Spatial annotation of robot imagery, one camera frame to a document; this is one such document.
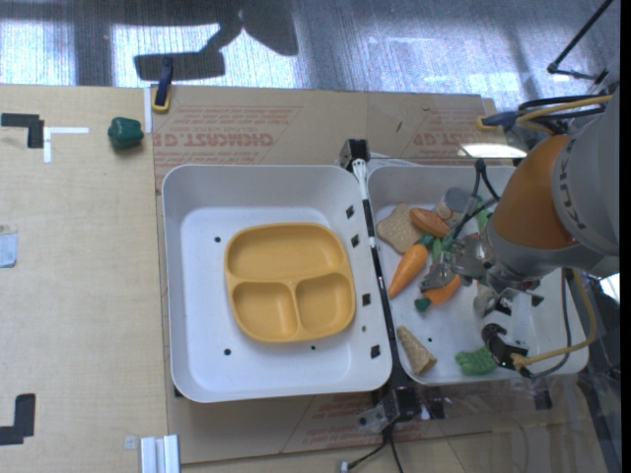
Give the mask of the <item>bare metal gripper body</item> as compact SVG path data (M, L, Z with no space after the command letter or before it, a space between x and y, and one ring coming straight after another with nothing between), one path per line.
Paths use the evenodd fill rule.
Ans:
M484 279L488 271L482 240L479 236L465 236L451 242L446 248L451 269L468 279Z

